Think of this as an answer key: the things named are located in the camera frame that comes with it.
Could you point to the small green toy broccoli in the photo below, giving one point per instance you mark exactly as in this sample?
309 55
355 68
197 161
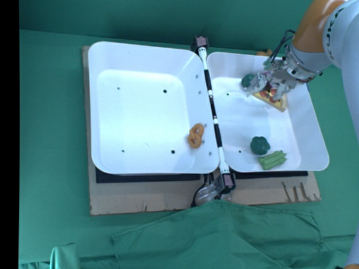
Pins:
246 80

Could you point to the white plastic tray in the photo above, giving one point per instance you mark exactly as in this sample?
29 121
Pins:
246 122
140 113

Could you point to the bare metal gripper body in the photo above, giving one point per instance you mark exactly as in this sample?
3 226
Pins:
283 76

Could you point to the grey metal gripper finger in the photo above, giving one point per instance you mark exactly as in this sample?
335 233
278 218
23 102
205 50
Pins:
254 85
280 93

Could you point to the brown cardboard board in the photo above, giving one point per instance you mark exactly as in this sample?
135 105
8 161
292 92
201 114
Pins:
157 192

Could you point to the black and white thin rod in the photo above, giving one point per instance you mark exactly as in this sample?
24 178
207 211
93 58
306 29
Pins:
209 85

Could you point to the green toy beans bundle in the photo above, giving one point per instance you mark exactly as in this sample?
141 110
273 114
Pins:
271 160

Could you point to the green cloth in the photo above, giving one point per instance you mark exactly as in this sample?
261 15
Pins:
224 240

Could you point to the large green toy broccoli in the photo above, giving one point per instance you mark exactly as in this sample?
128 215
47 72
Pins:
259 145

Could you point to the toy pizza slice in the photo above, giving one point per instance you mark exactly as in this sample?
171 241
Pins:
277 104

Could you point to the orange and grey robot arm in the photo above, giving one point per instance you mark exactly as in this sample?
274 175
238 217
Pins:
345 66

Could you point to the orange toy pretzel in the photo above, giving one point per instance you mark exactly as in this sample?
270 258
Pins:
194 140

